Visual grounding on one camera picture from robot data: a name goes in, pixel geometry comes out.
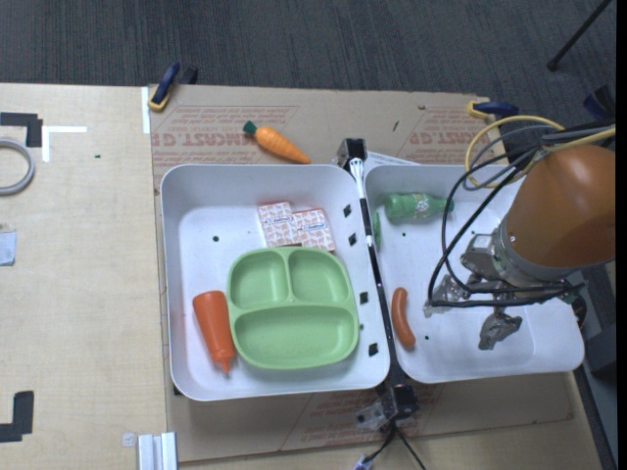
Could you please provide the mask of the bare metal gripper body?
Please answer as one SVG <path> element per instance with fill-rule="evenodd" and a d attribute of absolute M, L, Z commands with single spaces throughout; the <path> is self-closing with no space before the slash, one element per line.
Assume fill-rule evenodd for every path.
<path fill-rule="evenodd" d="M 463 284 L 469 297 L 488 296 L 488 303 L 527 306 L 558 298 L 571 300 L 569 268 L 554 268 L 526 260 L 500 233 L 474 235 L 460 262 L 470 275 Z"/>

